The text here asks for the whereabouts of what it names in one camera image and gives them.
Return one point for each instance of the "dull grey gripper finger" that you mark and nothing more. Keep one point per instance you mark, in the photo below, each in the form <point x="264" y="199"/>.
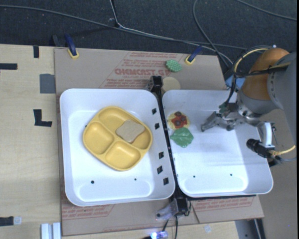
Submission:
<point x="210" y="122"/>
<point x="229" y="127"/>

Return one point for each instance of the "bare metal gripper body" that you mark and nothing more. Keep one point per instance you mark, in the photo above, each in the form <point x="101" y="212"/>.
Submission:
<point x="235" y="114"/>

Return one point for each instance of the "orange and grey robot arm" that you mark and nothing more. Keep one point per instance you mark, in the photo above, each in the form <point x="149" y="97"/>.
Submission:
<point x="260" y="83"/>

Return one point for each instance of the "green lettuce leaf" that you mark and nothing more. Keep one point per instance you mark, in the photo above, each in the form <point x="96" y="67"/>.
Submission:
<point x="182" y="137"/>

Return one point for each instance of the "pizza slice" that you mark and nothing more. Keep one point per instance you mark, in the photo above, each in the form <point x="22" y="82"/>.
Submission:
<point x="178" y="121"/>

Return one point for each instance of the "white plastic tray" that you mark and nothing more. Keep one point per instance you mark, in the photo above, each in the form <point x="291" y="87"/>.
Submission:
<point x="214" y="163"/>
<point x="114" y="185"/>

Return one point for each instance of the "thin black rod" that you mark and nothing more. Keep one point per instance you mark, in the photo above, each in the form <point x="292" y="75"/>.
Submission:
<point x="167" y="138"/>

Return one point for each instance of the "tan round biscuit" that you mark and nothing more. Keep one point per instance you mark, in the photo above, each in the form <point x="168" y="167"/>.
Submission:
<point x="172" y="83"/>

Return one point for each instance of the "green checked biscuit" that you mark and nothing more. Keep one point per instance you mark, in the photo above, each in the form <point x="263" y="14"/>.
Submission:
<point x="174" y="65"/>

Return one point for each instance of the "tan bread slice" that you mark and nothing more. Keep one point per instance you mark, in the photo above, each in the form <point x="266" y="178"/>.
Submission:
<point x="129" y="131"/>

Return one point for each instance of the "yellow divided plate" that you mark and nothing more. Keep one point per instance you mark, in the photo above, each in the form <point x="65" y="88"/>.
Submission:
<point x="99" y="138"/>

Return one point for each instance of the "brown cardboard board red print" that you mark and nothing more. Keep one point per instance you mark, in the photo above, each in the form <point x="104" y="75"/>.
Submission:
<point x="94" y="66"/>

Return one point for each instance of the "black cylinder on white bracket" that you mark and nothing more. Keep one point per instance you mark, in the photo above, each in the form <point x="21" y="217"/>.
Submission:
<point x="260" y="147"/>

